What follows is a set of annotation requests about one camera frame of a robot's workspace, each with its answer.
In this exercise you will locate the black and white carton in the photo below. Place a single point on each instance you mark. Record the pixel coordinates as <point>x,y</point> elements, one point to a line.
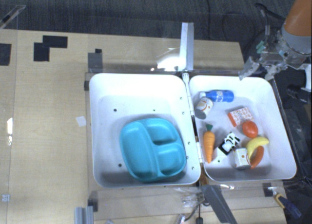
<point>229,143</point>

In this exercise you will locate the white plastic tray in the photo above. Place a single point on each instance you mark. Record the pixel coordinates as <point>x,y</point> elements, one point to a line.
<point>268,111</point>
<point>136,96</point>

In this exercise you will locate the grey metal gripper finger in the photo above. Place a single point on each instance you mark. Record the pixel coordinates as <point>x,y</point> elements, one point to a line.
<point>273,71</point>
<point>249,68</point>

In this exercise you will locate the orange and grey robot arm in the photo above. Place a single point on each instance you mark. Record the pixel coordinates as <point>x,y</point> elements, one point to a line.
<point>300,13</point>

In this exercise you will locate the orange-red sausage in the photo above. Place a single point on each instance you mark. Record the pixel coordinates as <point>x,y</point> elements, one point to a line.
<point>259,157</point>

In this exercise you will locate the orange and white carton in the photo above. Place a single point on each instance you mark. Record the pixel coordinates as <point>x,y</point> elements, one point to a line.
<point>240,116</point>

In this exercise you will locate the black cylinder on white bracket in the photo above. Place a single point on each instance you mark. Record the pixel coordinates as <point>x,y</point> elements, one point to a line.
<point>307,77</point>

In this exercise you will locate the blue divided plate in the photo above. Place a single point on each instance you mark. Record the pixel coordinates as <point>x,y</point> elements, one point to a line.
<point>139,145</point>

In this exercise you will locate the red-orange tomato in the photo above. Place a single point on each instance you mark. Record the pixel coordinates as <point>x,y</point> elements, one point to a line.
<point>250,129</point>

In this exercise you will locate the white carton with orange print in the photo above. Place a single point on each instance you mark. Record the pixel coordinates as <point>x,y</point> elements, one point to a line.
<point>240,158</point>

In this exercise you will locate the blue plastic bottle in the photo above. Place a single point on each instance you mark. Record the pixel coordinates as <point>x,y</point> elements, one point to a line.
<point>219,96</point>

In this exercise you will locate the white can with orange print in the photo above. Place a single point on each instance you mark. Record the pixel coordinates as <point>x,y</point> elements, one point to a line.
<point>204,107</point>

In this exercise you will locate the yellow banana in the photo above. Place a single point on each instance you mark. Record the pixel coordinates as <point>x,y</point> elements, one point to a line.
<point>256,143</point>

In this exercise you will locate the orange carrot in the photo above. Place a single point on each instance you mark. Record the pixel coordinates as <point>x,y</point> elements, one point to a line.
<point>209,142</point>

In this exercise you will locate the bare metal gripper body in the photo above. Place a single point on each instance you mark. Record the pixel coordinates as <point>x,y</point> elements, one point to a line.
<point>280,52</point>

